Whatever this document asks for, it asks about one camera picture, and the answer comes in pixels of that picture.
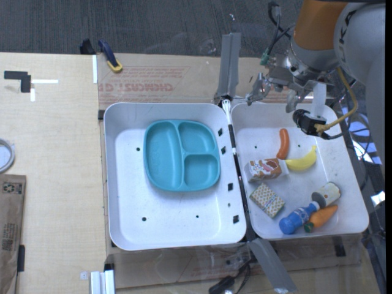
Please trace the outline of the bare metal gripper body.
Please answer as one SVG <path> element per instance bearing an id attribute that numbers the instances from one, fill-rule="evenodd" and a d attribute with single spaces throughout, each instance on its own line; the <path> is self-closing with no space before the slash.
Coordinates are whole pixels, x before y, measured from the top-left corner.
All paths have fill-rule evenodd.
<path id="1" fill-rule="evenodd" d="M 303 62 L 293 53 L 276 54 L 269 58 L 266 79 L 276 86 L 286 86 L 297 93 L 312 91 L 308 85 L 310 81 L 325 78 L 325 72 L 315 70 Z"/>

